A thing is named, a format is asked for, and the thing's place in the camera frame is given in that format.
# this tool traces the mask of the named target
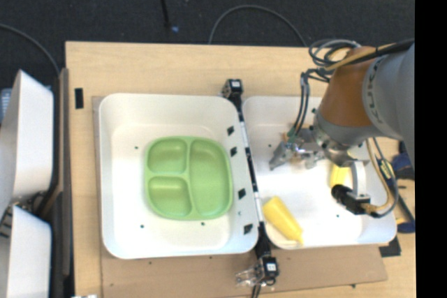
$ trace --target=cable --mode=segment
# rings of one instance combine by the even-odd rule
[[[345,40],[345,39],[323,39],[318,40],[309,46],[309,55],[312,58],[312,61],[317,66],[327,66],[337,63],[338,61],[332,61],[329,59],[335,52],[341,49],[352,49],[355,47],[360,47],[361,45],[353,40]],[[318,53],[321,50],[329,48],[326,55],[321,58],[318,57]]]
[[[298,122],[298,120],[299,120],[299,124],[298,124],[298,126],[295,126],[294,135],[298,135],[298,133],[300,132],[302,125],[305,122],[305,118],[306,118],[306,114],[307,114],[307,107],[309,105],[309,94],[310,94],[309,82],[307,80],[308,72],[309,72],[309,70],[306,73],[301,74],[301,80],[302,80],[301,89],[304,90],[304,93],[302,92],[302,94],[301,94],[301,98],[305,97],[305,104],[304,104],[304,109],[302,110],[301,118],[297,118],[296,122]]]
[[[23,31],[20,31],[14,27],[10,27],[9,25],[0,24],[0,29],[10,31],[30,41],[34,46],[36,46],[40,51],[42,51],[45,54],[48,60],[50,60],[54,70],[56,71],[56,74],[59,76],[61,71],[57,65],[57,62],[53,59],[51,54],[40,43],[37,42],[37,40],[33,39],[29,35],[26,35]]]
[[[300,39],[301,43],[307,47],[306,41],[304,40],[304,38],[301,36],[300,32],[291,24],[291,22],[289,22],[284,16],[282,16],[281,14],[277,13],[274,10],[270,10],[269,8],[265,8],[263,6],[259,6],[259,5],[251,5],[251,4],[246,4],[246,5],[239,5],[239,6],[235,6],[234,8],[228,9],[226,12],[224,12],[219,19],[217,19],[217,21],[214,23],[214,26],[212,27],[211,33],[210,33],[210,37],[208,38],[208,45],[211,44],[213,38],[214,38],[214,33],[217,30],[217,27],[219,26],[220,22],[227,16],[230,15],[231,13],[234,13],[235,11],[238,10],[245,10],[245,9],[255,9],[255,10],[261,10],[261,11],[265,11],[266,13],[275,15],[276,17],[278,17],[279,19],[281,19],[283,22],[285,22],[291,29],[292,31],[295,33],[295,35]]]
[[[251,298],[258,298],[259,293],[261,292],[261,285],[257,284],[253,287],[253,290],[251,291]]]
[[[295,123],[293,124],[291,132],[289,133],[289,137],[291,137],[292,134],[294,134],[295,130],[293,130],[293,129],[298,127],[298,124],[300,122],[301,115],[302,115],[302,109],[304,108],[305,97],[303,96],[303,93],[304,93],[305,89],[304,89],[304,83],[302,81],[302,74],[301,74],[300,84],[301,84],[300,110],[298,111],[298,116],[296,117]]]
[[[374,145],[377,148],[377,151],[379,152],[380,155],[380,159],[382,160],[383,163],[385,163],[386,159],[385,156],[382,153],[382,150],[379,146],[379,143],[377,142],[377,139],[375,137],[372,138],[374,141]],[[391,177],[391,181],[393,183],[393,189],[394,189],[394,200],[393,203],[391,204],[391,206],[389,206],[389,208],[384,211],[383,213],[378,213],[378,210],[382,210],[385,207],[387,207],[389,205],[389,201],[390,201],[390,189],[388,188],[388,185],[386,183],[385,178],[383,177],[383,174],[381,173],[380,169],[379,169],[379,165],[377,164],[377,159],[376,156],[374,155],[374,153],[372,153],[372,148],[371,145],[369,143],[369,141],[367,140],[367,147],[368,147],[368,152],[369,152],[369,156],[371,158],[371,162],[374,166],[374,169],[377,172],[377,175],[379,176],[379,179],[382,181],[383,186],[385,187],[385,190],[387,192],[387,202],[381,206],[376,206],[376,205],[371,205],[371,204],[366,204],[365,205],[365,210],[373,217],[375,218],[382,218],[386,215],[388,215],[392,210],[394,210],[394,208],[397,205],[397,202],[399,200],[399,188],[397,187],[397,181],[396,181],[396,176],[394,175],[393,170],[389,170],[390,173],[390,177]]]
[[[380,57],[386,54],[392,54],[395,52],[401,52],[409,49],[414,44],[414,39],[408,39],[403,40],[398,43],[392,43],[387,45],[382,45],[375,47],[370,50],[365,50],[364,52],[351,55],[349,57],[346,57],[342,59],[341,61],[338,61],[334,64],[328,64],[328,66],[325,67],[327,71],[335,70],[337,67],[344,66],[347,64],[358,64],[360,62],[364,62],[370,59],[374,59],[376,57]]]

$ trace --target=green plate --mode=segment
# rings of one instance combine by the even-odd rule
[[[201,137],[164,137],[145,152],[145,190],[151,208],[177,220],[224,215],[233,203],[225,149]]]

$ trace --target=black connector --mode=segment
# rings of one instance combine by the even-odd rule
[[[242,104],[241,95],[244,93],[244,88],[242,87],[241,80],[226,80],[225,85],[222,89],[223,97],[227,98],[236,106],[239,111]]]
[[[267,232],[265,231],[265,224],[262,221],[259,223],[258,237],[258,242],[254,247],[256,258],[260,259],[262,257],[270,256],[272,254],[272,251],[270,250],[270,243],[268,240]]]
[[[356,198],[353,195],[353,190],[344,185],[334,185],[331,194],[336,201],[342,203],[346,208],[355,215],[366,214],[362,204],[369,204],[371,199],[369,197]]]
[[[279,275],[277,259],[275,257],[263,257],[264,281],[276,281]]]

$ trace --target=black hole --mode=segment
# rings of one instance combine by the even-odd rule
[[[75,89],[75,108],[79,110],[84,108],[84,91],[83,89]]]
[[[252,223],[250,223],[248,225],[245,225],[244,226],[244,234],[248,234],[251,231],[252,228],[253,228],[253,224]]]
[[[239,196],[239,200],[241,200],[246,194],[247,194],[247,192],[245,191],[244,188],[243,188],[243,189],[240,189],[240,190],[237,192],[237,195]]]

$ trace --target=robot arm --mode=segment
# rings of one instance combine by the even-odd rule
[[[314,128],[316,141],[338,165],[349,147],[371,137],[391,137],[405,143],[414,168],[414,44],[407,51],[336,68]]]
[[[320,158],[327,158],[340,167],[350,167],[355,181],[360,178],[353,183],[354,190],[339,186],[332,188],[332,195],[355,214],[381,217],[383,214],[376,211],[378,207],[369,205],[365,195],[357,191],[365,176],[359,161],[351,157],[350,149],[364,141],[369,147],[369,138],[391,137],[404,142],[414,168],[414,41],[378,48],[361,47],[351,42],[350,47],[354,48],[343,60],[328,61],[329,65],[323,69],[302,74],[300,113],[288,132],[288,139],[274,151],[270,169],[294,155],[305,159],[307,168]],[[320,75],[329,83],[315,111],[314,125],[302,128],[309,96],[306,79],[311,73]],[[371,159],[376,167],[376,159]]]

